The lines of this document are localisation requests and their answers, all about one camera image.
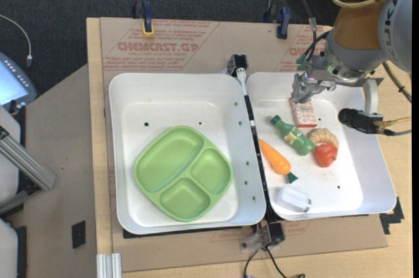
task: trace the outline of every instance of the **green plate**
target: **green plate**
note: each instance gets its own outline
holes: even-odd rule
[[[233,170],[205,136],[176,126],[137,158],[134,177],[143,193],[172,218],[188,222],[207,213],[230,186]]]

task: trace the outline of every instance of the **bottle cap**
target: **bottle cap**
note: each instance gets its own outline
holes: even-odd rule
[[[279,115],[275,115],[272,120],[270,121],[271,124],[277,123],[279,120],[281,120]]]

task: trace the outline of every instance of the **small box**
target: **small box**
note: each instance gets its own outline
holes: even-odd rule
[[[290,99],[291,110],[295,126],[298,128],[314,128],[317,126],[317,118],[314,114],[314,108],[311,101],[305,103],[295,103]]]

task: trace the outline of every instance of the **blue screen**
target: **blue screen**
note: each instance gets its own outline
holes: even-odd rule
[[[26,96],[27,91],[21,82],[0,62],[0,105]]]

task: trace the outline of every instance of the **bottle label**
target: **bottle label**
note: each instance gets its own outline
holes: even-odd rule
[[[286,136],[284,136],[284,139],[292,145],[299,138],[299,136],[301,136],[301,134],[301,131],[297,128],[293,128]]]

